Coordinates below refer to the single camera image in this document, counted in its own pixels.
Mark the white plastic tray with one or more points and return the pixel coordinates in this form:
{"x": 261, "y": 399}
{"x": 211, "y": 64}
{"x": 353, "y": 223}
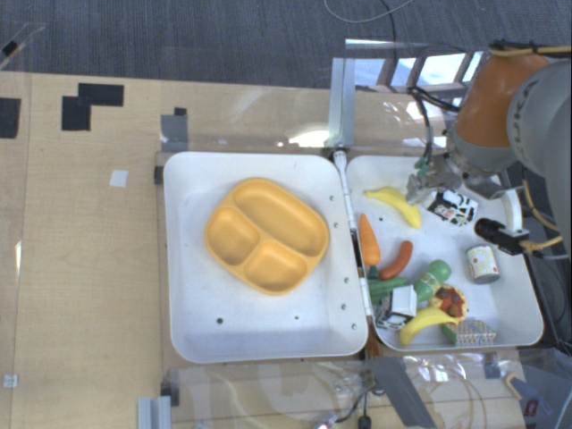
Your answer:
{"x": 201, "y": 320}
{"x": 505, "y": 311}

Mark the green cucumber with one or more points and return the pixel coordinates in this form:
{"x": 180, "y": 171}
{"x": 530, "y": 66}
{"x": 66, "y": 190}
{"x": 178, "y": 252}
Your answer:
{"x": 386, "y": 286}

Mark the black and white carton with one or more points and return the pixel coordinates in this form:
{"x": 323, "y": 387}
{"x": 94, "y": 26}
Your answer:
{"x": 453, "y": 208}

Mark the black and white packet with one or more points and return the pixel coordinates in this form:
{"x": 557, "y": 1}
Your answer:
{"x": 384, "y": 319}

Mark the orange carrot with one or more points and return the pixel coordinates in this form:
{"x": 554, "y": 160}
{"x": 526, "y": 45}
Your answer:
{"x": 369, "y": 241}

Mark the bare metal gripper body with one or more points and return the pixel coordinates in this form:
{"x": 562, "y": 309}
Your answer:
{"x": 443, "y": 173}

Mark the black cylinder on white bracket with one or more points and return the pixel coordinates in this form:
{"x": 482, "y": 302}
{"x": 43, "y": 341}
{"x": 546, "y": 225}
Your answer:
{"x": 500, "y": 235}

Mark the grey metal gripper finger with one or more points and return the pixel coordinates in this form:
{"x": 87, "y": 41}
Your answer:
{"x": 415, "y": 188}
{"x": 430, "y": 192}

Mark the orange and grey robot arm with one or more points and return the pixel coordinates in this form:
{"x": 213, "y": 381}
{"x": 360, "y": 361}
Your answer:
{"x": 491, "y": 105}

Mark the white can with orange print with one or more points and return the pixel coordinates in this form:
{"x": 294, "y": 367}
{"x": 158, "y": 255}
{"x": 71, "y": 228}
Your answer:
{"x": 482, "y": 264}

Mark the green bottle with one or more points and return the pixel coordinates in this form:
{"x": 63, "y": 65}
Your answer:
{"x": 431, "y": 280}

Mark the pizza slice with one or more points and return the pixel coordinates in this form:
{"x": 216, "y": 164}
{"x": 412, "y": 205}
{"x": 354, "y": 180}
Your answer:
{"x": 450, "y": 301}

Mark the orange divided plate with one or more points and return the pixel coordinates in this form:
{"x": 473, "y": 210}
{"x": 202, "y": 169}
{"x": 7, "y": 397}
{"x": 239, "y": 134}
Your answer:
{"x": 272, "y": 215}

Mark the small white carton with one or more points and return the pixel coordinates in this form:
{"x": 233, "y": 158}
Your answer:
{"x": 404, "y": 301}

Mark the patterned blue and yellow packet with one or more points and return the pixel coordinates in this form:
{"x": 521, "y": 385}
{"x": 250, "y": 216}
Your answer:
{"x": 476, "y": 333}

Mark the red sausage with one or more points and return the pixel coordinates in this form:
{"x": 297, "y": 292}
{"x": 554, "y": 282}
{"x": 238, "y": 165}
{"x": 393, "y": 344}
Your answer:
{"x": 397, "y": 261}

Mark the yellow banana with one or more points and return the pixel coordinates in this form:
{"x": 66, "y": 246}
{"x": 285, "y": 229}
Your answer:
{"x": 400, "y": 201}
{"x": 422, "y": 322}

